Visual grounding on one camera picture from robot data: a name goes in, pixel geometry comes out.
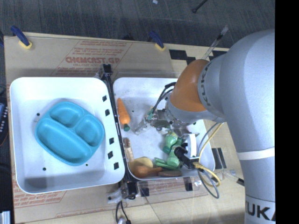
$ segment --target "toy vegetable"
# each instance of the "toy vegetable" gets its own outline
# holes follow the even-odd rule
[[[130,126],[128,124],[130,123],[130,116],[121,98],[117,99],[117,109],[118,109],[120,123],[124,125],[124,131],[129,131]]]

